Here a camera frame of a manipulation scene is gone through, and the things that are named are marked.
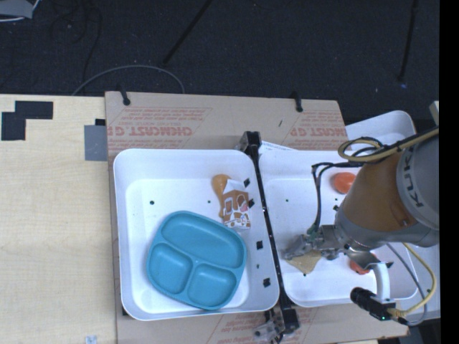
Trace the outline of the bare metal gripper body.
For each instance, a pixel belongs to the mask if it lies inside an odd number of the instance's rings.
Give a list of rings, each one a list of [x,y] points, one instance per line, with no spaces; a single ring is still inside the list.
[[[362,269],[372,269],[381,261],[370,248],[363,247],[350,239],[337,225],[312,226],[308,229],[307,242],[311,249],[319,251],[323,257],[332,260],[342,253]]]

